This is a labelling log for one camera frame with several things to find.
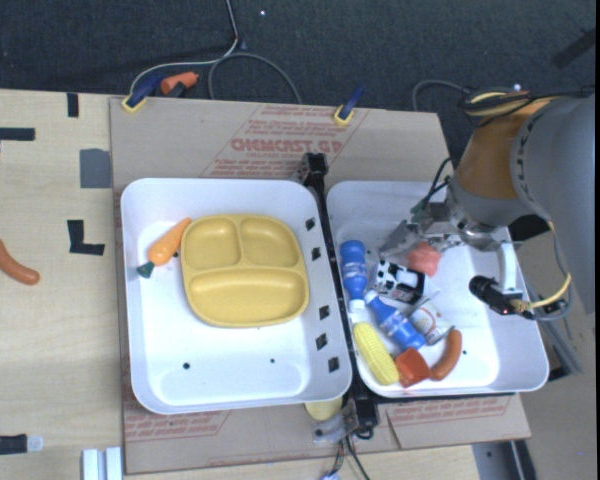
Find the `toy carrot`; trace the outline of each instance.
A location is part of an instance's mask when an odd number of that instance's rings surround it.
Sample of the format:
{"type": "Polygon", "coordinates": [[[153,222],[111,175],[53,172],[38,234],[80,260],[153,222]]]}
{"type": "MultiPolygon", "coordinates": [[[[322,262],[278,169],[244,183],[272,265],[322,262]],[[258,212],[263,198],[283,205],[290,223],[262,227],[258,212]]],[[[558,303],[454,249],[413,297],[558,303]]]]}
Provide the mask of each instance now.
{"type": "Polygon", "coordinates": [[[184,230],[190,223],[191,219],[185,217],[158,238],[158,240],[149,247],[149,251],[147,252],[147,259],[149,261],[137,268],[138,274],[148,279],[151,277],[153,267],[159,267],[167,263],[167,261],[169,261],[176,253],[178,247],[180,247],[184,230]]]}

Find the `yellow bowl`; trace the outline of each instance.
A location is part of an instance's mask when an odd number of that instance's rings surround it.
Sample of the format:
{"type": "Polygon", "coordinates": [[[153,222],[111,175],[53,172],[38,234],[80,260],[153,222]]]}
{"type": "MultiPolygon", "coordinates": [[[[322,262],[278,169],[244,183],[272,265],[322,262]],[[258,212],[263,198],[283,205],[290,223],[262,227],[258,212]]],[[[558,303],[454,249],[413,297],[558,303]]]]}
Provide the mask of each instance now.
{"type": "Polygon", "coordinates": [[[182,236],[189,306],[220,327],[286,322],[304,311],[309,281],[295,234],[282,221],[253,214],[202,217],[182,236]]]}

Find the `can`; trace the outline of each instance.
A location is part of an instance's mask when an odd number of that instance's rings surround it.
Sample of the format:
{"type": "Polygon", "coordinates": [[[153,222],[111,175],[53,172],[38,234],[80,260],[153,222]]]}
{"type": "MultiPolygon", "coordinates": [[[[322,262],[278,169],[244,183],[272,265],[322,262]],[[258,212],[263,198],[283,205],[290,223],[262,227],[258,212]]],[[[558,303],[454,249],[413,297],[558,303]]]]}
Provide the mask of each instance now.
{"type": "Polygon", "coordinates": [[[435,345],[455,327],[431,301],[414,309],[409,315],[409,321],[424,336],[427,345],[435,345]]]}

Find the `corn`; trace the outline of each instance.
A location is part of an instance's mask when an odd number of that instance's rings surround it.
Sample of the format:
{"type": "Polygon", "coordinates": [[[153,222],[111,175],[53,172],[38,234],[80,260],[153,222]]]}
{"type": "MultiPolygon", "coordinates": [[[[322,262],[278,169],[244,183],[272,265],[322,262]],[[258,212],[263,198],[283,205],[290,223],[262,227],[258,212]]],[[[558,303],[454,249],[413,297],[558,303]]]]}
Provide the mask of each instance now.
{"type": "Polygon", "coordinates": [[[378,384],[388,386],[398,382],[400,374],[376,330],[366,322],[353,327],[353,339],[378,384]]]}

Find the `plastic bottle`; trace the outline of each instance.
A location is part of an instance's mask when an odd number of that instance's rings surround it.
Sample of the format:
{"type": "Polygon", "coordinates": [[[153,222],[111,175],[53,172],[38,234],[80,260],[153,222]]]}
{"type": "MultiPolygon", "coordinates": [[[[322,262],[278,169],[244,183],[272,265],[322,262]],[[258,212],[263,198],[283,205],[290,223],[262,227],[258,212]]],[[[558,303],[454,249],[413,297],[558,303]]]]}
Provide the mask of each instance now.
{"type": "Polygon", "coordinates": [[[363,309],[367,288],[365,246],[359,240],[347,240],[340,246],[342,284],[349,294],[349,311],[363,309]]]}
{"type": "Polygon", "coordinates": [[[364,300],[373,310],[380,329],[398,344],[402,352],[409,347],[417,350],[425,344],[424,336],[413,327],[407,317],[399,309],[382,302],[378,292],[369,290],[364,300]]]}

